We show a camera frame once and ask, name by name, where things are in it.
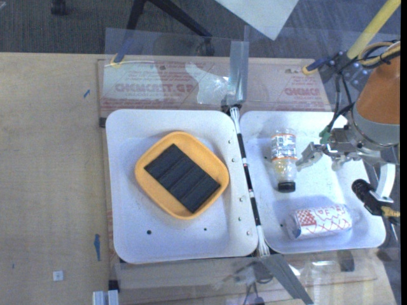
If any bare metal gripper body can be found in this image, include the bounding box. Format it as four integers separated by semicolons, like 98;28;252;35
323;126;399;168

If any white plastic tray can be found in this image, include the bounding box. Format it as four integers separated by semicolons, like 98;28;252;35
104;108;259;264
238;110;387;255

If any clear plastic bottle, orange label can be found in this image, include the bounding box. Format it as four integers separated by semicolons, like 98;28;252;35
270;128;299;193

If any white can with red print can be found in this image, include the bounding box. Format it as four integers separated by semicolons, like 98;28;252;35
284;203;354;241

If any thin black and white rod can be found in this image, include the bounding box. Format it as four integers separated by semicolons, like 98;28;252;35
228;105;271;257

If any brown cardboard board, red print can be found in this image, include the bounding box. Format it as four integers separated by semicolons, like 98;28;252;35
97;57;380;299

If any black ribbed rectangular block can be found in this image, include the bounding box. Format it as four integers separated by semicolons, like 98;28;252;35
143;143;222;214

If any orange plate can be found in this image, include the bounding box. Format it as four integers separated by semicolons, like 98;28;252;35
134;131;230;220

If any black cylinder on white bracket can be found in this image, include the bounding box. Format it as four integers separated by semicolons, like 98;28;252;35
351;162;397;217

